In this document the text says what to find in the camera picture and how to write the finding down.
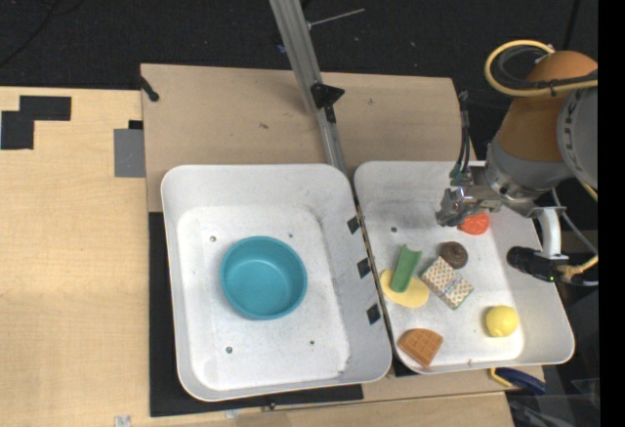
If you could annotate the teal bowl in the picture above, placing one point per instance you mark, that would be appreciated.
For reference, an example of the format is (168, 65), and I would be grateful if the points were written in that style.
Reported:
(263, 281)

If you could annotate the brown cardboard board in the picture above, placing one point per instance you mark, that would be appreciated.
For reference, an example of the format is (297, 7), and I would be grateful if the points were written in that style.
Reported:
(234, 122)

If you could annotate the patterned small carton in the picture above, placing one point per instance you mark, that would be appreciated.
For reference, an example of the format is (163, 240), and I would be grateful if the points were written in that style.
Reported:
(446, 283)

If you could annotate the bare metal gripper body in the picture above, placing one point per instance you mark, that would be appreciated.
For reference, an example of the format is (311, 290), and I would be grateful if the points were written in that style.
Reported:
(486, 198)

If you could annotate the orange-red toy tomato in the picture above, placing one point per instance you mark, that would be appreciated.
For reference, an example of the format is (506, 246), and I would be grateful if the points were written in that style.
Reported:
(476, 225)

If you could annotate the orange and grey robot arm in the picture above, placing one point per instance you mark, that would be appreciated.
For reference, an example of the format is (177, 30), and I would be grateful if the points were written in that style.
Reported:
(534, 132)

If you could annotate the yellow round toy slice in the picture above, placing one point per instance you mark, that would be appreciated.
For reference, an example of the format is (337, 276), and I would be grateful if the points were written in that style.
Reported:
(415, 297)

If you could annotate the green toy celery piece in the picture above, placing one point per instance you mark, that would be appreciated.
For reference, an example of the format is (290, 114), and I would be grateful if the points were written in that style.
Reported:
(405, 269)

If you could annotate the white plastic tray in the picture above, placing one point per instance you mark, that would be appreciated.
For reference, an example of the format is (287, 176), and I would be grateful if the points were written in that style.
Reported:
(488, 283)
(273, 356)

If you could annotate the black cylinder on white bracket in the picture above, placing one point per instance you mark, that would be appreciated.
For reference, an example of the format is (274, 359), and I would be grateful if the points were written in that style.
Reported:
(529, 261)

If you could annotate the brown toy doughnut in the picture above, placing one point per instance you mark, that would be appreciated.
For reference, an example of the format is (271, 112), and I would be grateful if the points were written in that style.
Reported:
(454, 255)

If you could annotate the yellow toy lemon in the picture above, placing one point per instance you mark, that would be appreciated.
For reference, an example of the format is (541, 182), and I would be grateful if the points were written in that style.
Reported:
(501, 321)

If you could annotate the orange toy waffle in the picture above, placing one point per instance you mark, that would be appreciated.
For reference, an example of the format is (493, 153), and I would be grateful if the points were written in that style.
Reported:
(421, 346)

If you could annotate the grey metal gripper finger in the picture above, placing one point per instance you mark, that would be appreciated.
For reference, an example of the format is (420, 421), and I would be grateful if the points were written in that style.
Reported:
(458, 212)
(443, 212)

